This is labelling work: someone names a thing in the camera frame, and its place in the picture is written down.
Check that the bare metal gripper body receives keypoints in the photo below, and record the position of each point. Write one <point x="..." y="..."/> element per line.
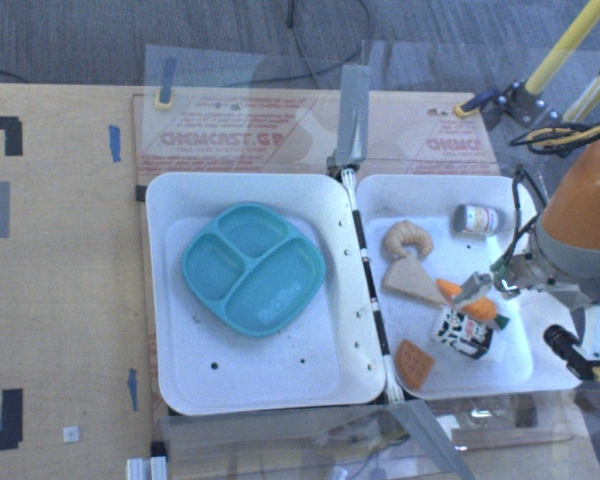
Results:
<point x="522" y="273"/>

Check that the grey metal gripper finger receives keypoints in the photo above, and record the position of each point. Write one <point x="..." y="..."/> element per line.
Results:
<point x="472" y="288"/>

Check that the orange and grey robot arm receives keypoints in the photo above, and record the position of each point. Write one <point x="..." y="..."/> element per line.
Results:
<point x="575" y="203"/>

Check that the orange carrot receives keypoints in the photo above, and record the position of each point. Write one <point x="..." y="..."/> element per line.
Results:
<point x="482" y="309"/>

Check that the black and white carton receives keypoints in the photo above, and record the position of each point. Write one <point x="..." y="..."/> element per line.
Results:
<point x="460" y="335"/>

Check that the beige bread wedge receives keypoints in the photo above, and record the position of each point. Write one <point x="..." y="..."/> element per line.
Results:
<point x="410" y="280"/>

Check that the small white can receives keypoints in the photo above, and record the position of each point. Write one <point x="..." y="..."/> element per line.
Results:
<point x="477" y="219"/>

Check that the white plastic tray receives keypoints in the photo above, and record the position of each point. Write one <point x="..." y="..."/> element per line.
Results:
<point x="260" y="368"/>
<point x="480" y="373"/>

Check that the beige croissant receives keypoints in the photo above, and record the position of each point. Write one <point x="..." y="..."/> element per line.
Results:
<point x="405" y="233"/>

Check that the orange waffle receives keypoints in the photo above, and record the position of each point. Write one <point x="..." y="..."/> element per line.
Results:
<point x="414" y="363"/>

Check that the black and white thin rod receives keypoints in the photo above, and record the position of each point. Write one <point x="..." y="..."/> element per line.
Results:
<point x="366" y="263"/>

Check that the blue divided plate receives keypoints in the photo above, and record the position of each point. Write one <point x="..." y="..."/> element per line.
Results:
<point x="270" y="293"/>

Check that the black cylinder on white bracket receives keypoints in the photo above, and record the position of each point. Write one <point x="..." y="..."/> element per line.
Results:
<point x="575" y="350"/>

